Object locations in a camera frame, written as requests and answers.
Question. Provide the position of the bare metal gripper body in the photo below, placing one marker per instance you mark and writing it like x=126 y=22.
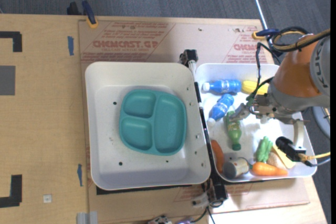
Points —
x=263 y=105

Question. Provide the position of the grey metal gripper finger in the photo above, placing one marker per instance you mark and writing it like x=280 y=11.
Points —
x=241 y=111
x=265 y=119

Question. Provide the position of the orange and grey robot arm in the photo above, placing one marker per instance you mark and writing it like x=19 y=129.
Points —
x=296 y=76

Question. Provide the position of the white plastic tray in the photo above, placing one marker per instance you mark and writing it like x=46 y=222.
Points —
x=265 y=129
x=105 y=126

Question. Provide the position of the blue plastic bottle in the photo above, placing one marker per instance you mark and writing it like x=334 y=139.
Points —
x=221 y=107
x=224 y=86

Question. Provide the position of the green plastic bottle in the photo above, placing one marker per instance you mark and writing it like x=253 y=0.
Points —
x=234 y=131

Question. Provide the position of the yellow corn cob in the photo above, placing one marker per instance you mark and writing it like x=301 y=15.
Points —
x=249 y=86

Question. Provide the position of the green pea pods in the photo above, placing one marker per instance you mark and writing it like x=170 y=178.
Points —
x=263 y=149

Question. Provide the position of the thin black and white rod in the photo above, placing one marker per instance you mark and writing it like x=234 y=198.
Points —
x=202 y=112

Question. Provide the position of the beige bread roll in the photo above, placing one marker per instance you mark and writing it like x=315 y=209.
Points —
x=275 y=161

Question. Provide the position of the yellow cheese wedge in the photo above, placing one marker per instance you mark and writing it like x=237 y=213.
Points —
x=286 y=161

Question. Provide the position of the orange sausage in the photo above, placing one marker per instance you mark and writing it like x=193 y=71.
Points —
x=218 y=154

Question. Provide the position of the orange carrot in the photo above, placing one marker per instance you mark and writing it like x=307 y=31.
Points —
x=265 y=169

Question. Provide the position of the small white can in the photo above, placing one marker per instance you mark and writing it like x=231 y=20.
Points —
x=237 y=168

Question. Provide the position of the green divided plate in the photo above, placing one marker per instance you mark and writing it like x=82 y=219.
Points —
x=168 y=123

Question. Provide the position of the brown cardboard board red print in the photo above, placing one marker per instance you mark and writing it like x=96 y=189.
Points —
x=162 y=39

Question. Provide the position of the purple small object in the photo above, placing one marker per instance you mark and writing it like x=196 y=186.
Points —
x=185 y=221

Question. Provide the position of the black and white small object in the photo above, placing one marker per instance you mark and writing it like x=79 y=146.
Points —
x=160 y=220

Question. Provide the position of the black cylinder on white bracket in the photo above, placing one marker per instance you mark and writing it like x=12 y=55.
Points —
x=287 y=147

